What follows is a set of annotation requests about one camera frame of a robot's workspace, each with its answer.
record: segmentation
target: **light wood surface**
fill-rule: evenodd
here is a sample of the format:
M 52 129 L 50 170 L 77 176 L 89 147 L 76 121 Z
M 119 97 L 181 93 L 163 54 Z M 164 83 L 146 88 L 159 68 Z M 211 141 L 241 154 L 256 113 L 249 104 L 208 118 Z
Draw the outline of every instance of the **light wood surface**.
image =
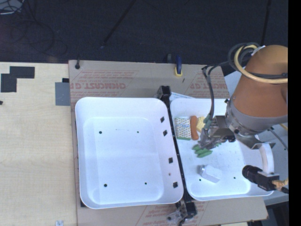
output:
M 17 79 L 17 92 L 0 93 L 0 225 L 77 225 L 69 106 L 55 105 L 55 82 L 67 64 L 35 66 L 34 79 Z

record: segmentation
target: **black fabric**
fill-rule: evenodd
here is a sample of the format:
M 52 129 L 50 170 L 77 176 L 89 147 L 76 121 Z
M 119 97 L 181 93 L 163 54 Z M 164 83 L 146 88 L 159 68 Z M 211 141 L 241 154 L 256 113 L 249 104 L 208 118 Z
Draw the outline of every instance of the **black fabric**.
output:
M 208 65 L 238 43 L 288 46 L 288 0 L 136 0 L 101 48 L 132 1 L 25 0 L 0 15 L 0 61 L 165 63 L 171 54 Z

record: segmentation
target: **cardboard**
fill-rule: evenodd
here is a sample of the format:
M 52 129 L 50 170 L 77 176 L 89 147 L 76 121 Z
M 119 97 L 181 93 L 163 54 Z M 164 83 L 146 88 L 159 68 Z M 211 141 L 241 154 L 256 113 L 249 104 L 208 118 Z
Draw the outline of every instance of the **cardboard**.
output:
M 173 226 L 166 220 L 176 210 L 175 204 L 121 207 L 93 210 L 82 207 L 79 195 L 79 167 L 74 107 L 83 97 L 155 97 L 160 86 L 170 86 L 174 93 L 210 98 L 202 74 L 204 65 L 182 65 L 181 77 L 175 76 L 174 64 L 113 61 L 69 61 L 72 136 L 79 226 Z M 215 98 L 229 98 L 220 67 L 211 73 Z M 187 226 L 208 226 L 262 220 L 268 217 L 261 197 L 197 202 L 198 214 Z

